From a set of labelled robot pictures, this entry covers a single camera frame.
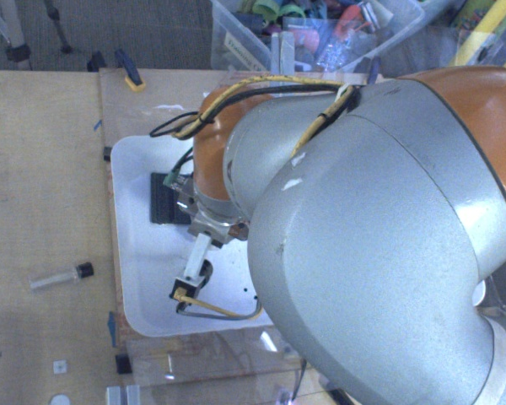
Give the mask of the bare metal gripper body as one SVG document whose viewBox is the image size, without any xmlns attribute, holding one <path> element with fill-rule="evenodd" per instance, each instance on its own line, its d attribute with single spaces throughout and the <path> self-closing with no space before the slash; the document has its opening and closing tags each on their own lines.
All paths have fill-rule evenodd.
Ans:
<svg viewBox="0 0 506 405">
<path fill-rule="evenodd" d="M 175 190 L 180 211 L 191 219 L 188 231 L 192 235 L 207 235 L 216 247 L 222 247 L 232 240 L 248 239 L 250 221 L 229 200 L 218 200 L 202 194 L 192 175 L 178 176 Z"/>
</svg>

